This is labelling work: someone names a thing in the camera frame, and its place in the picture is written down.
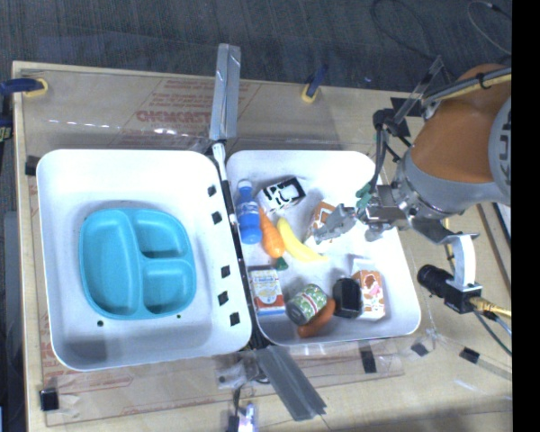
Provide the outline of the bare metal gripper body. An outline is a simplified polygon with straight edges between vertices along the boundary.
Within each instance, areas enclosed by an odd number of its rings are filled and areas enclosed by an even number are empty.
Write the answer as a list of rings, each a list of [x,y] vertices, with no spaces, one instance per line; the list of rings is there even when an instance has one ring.
[[[445,241],[448,214],[426,203],[407,184],[365,184],[356,192],[356,217],[366,226],[367,241],[381,239],[387,230],[415,230],[429,241]]]

